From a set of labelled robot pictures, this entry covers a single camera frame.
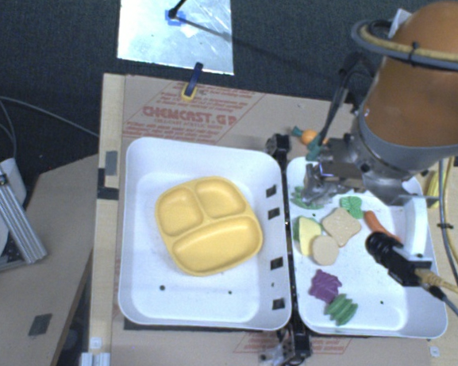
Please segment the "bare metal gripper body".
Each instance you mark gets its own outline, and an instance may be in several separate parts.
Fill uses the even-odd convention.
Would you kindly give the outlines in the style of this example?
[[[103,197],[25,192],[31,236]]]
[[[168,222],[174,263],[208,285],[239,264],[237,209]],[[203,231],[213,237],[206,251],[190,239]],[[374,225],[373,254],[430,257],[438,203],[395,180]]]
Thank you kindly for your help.
[[[346,192],[369,191],[385,204],[403,204],[410,194],[403,183],[412,175],[378,158],[359,137],[330,139],[321,147],[317,172],[321,181],[345,186]]]

